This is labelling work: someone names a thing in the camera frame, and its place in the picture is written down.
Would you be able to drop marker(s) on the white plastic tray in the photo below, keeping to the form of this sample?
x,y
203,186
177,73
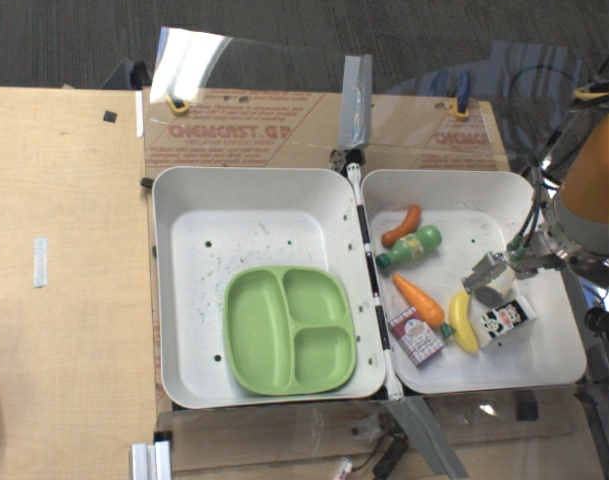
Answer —
x,y
199,278
529,358

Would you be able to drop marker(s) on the brown cardboard board, red print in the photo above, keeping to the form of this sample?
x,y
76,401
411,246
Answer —
x,y
264,133

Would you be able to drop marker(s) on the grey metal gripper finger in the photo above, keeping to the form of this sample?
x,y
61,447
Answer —
x,y
490,296
484,269

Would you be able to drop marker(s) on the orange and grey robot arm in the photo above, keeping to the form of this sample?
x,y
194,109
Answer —
x,y
586,183

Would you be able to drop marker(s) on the red and white carton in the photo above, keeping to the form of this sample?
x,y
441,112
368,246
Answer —
x,y
416,337

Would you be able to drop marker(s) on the thin black and white rod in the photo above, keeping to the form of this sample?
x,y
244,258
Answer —
x,y
369,255

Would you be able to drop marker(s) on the orange carrot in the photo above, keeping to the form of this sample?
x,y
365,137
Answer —
x,y
421,303

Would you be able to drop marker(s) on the green bottle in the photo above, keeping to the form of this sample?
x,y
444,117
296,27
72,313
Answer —
x,y
414,245

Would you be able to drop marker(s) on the orange sausage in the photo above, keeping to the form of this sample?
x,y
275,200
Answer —
x,y
403,226

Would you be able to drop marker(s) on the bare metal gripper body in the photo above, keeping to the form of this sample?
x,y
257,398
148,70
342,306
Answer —
x,y
539,258

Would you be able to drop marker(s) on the white carton with black print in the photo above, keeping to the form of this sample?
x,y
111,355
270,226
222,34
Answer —
x,y
506,320

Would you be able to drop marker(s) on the green divided plate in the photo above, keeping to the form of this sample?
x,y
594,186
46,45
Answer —
x,y
256,328

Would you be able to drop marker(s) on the yellow banana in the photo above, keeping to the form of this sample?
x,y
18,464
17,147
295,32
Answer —
x,y
461,323

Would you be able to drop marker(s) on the black cylinder on white bracket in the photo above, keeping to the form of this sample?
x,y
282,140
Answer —
x,y
599,320

